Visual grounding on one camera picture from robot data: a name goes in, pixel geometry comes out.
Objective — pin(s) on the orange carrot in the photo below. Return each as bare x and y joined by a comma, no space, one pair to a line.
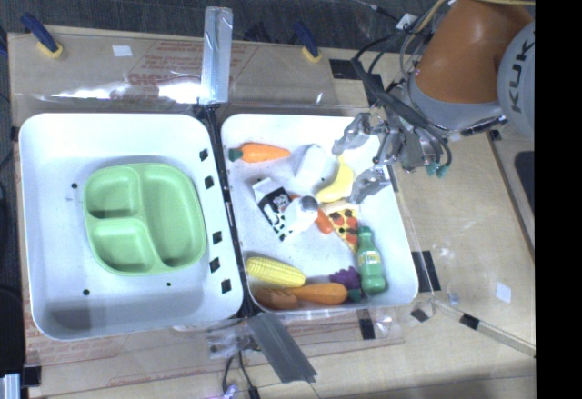
320,292
263,152

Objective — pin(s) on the brown hot dog bun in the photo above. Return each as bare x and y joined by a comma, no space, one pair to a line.
275,298

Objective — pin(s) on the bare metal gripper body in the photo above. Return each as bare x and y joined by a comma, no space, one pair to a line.
416,147

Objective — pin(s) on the black and white cow carton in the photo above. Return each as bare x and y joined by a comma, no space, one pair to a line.
273,206

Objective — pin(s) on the yellow corn cob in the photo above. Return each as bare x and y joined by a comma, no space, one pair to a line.
275,272

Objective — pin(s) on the pizza slice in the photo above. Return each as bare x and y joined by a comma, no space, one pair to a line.
346,224

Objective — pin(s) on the white bottle grey cap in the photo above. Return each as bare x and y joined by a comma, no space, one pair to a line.
302,211

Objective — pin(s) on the orange sausage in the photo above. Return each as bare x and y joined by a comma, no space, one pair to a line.
324,222

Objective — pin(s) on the purple grapes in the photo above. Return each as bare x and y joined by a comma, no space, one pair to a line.
348,276

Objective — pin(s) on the white plastic jug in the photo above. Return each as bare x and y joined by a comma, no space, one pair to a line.
314,165

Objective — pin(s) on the yellow banana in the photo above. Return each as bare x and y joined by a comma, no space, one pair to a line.
338,186

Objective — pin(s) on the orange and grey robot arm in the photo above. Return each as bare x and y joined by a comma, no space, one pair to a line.
459,56

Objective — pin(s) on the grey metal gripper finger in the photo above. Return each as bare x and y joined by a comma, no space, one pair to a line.
359,130
369,184

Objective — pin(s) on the green bottle yellow label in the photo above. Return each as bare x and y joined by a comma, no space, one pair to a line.
370,263

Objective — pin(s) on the green divided plate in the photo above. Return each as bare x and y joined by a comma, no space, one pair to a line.
145,220

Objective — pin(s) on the white plastic tray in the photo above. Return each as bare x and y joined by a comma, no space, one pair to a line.
309,252
59,206

